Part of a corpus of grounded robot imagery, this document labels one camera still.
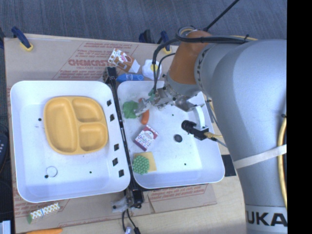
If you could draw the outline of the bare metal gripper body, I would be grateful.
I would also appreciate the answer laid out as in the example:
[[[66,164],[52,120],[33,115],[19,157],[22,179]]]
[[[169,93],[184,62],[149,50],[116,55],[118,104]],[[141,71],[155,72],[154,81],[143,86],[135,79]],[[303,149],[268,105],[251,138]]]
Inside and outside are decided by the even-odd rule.
[[[156,90],[152,89],[149,93],[149,101],[153,106],[156,106],[158,109],[165,107],[166,105],[176,106],[177,108],[189,112],[195,107],[203,107],[205,104],[193,104],[189,102],[189,97],[183,96],[169,86],[163,86],[157,88]]]

